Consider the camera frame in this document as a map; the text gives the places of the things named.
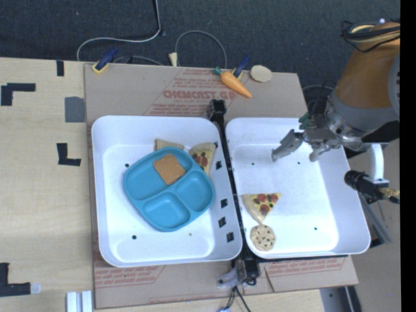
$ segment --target black fabric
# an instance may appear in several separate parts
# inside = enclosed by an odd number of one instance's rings
[[[341,22],[396,20],[400,0],[158,0],[164,35],[146,44],[117,44],[119,56],[142,55],[169,64],[167,54],[189,30],[207,31],[224,45],[230,68],[251,56],[294,72],[302,86],[338,80],[352,52]],[[98,36],[143,38],[157,29],[152,0],[0,0],[0,56],[75,60]],[[90,44],[81,60],[97,61],[114,43]],[[179,45],[184,66],[223,64],[219,47],[197,34]]]

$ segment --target wooden surface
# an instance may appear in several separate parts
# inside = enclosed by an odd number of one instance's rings
[[[0,85],[36,83],[0,107],[0,262],[9,283],[40,283],[42,292],[0,298],[0,311],[64,311],[69,291],[93,290],[85,123],[66,123],[64,98],[84,97],[83,64],[0,58]],[[57,143],[80,166],[58,165]],[[324,311],[319,290],[247,296],[255,311]],[[218,311],[227,299],[112,309]],[[233,312],[245,311],[236,298]]]

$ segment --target orange toy carrot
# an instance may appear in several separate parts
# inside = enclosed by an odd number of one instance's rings
[[[238,80],[230,71],[222,71],[219,67],[214,69],[214,73],[219,75],[221,81],[230,89],[238,92],[239,94],[246,96],[247,98],[253,97],[240,80]]]

